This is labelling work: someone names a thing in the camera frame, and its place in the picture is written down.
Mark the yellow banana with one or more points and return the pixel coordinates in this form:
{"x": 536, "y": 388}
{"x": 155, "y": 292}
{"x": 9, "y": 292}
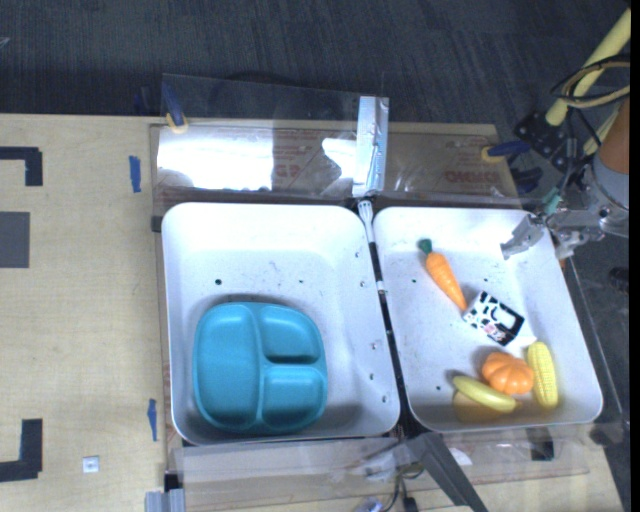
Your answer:
{"x": 484, "y": 395}

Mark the black and white carton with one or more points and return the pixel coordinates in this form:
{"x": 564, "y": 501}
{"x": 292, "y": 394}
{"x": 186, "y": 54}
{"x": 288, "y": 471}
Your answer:
{"x": 492, "y": 318}

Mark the white plastic tray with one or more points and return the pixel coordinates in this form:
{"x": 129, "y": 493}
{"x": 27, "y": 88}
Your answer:
{"x": 280, "y": 250}
{"x": 450, "y": 340}

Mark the yellow corn cob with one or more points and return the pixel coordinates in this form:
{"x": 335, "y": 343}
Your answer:
{"x": 544, "y": 375}

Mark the orange pumpkin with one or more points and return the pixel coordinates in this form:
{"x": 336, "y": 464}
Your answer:
{"x": 507, "y": 374}

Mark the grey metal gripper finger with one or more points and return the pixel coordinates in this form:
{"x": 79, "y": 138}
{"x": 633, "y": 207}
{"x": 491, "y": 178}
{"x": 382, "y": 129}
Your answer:
{"x": 522, "y": 235}

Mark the blue divided plate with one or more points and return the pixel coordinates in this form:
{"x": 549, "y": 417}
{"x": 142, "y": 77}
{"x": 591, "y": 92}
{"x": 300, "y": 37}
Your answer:
{"x": 240, "y": 370}

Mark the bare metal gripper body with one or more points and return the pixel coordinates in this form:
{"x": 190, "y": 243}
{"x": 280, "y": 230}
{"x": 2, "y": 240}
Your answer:
{"x": 580, "y": 226}

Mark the thin black and white rod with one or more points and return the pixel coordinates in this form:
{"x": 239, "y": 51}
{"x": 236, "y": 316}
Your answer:
{"x": 380, "y": 285}

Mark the orange carrot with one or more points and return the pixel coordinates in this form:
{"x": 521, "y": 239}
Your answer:
{"x": 444, "y": 276}

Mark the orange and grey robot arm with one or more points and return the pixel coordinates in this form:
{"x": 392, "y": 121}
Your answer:
{"x": 618, "y": 145}

